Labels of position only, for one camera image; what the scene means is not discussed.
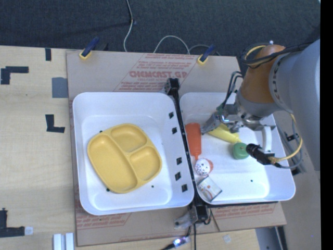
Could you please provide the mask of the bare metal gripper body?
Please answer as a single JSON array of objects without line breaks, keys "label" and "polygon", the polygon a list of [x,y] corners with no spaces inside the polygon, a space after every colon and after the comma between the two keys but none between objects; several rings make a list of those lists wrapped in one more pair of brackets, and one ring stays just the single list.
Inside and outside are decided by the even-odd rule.
[{"label": "bare metal gripper body", "polygon": [[227,127],[229,123],[239,122],[240,128],[246,127],[252,131],[261,131],[265,127],[269,127],[271,130],[276,128],[275,124],[264,124],[263,118],[245,112],[244,108],[237,104],[227,104],[221,114],[223,115],[222,123]]}]

